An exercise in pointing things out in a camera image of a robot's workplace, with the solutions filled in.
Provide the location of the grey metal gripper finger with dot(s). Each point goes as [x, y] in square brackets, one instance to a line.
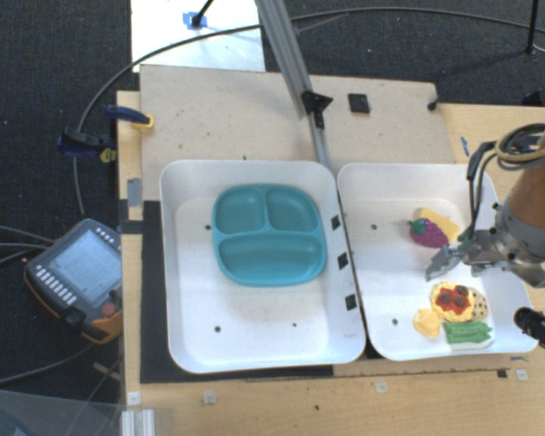
[437, 270]
[446, 253]

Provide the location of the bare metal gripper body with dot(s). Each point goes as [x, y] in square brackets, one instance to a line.
[483, 250]

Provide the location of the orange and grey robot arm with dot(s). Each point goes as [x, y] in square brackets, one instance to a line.
[533, 193]

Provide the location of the purple toy grapes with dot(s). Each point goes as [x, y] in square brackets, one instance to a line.
[431, 236]

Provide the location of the toy spaghetti with meatballs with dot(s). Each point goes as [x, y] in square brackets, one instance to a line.
[452, 304]

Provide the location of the white plastic tray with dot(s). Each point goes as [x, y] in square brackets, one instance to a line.
[390, 270]
[263, 325]

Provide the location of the yellow toy chips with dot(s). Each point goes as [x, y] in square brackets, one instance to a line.
[427, 323]

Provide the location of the toy chocolate chip cookie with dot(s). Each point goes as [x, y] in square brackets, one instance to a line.
[480, 304]

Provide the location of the toy green beans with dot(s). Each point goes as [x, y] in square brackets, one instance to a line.
[468, 334]

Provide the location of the teal divided plate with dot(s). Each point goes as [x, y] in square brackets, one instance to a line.
[268, 252]

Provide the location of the black block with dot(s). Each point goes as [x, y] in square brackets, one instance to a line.
[359, 103]

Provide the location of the black cylinder on white bracket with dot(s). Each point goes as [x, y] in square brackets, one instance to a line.
[538, 325]

